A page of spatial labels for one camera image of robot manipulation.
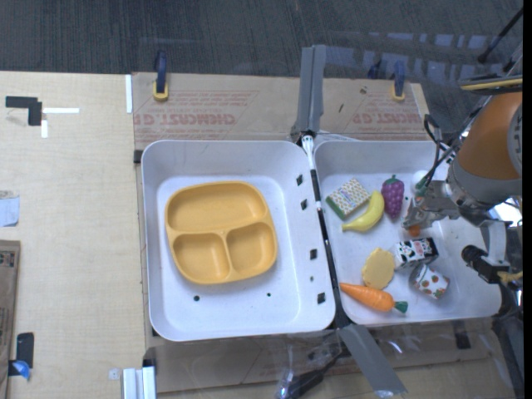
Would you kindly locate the strawberry print can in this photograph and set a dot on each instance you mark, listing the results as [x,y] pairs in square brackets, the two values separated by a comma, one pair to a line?
[432,283]

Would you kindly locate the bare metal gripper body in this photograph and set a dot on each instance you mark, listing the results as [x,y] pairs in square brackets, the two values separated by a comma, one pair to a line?
[436,200]

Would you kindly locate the fruit print box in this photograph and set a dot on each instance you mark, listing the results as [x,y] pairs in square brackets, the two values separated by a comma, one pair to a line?
[348,198]

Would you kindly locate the orange carrot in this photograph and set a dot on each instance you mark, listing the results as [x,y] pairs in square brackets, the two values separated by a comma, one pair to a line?
[370,297]

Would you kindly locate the cow print carton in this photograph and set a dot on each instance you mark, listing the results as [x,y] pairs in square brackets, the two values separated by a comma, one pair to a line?
[415,252]

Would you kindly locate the brown cardboard board red print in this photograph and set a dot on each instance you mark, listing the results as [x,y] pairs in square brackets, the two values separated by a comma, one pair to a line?
[232,110]

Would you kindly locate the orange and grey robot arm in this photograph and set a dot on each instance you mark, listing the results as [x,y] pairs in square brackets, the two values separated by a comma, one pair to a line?
[488,148]

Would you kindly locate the white plastic tray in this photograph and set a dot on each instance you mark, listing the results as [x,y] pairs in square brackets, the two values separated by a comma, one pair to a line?
[249,306]
[457,301]

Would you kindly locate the yellow divided plate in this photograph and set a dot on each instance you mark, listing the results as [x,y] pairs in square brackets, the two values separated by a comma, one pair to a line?
[220,231]

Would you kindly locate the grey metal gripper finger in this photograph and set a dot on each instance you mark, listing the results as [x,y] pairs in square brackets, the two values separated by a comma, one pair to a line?
[425,222]
[409,218]

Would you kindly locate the black cylinder on white bracket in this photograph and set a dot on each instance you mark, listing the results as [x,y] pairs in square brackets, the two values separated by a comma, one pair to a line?
[486,260]

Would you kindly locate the yellow biscuit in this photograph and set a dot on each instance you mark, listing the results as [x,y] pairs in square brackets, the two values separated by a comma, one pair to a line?
[378,269]

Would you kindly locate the purple grapes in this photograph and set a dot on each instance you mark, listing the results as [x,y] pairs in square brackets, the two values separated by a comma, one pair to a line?
[392,200]

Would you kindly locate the yellow banana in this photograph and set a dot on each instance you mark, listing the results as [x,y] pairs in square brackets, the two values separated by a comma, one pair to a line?
[370,218]

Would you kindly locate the small orange object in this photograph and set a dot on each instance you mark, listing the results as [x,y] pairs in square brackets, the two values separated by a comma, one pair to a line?
[414,231]

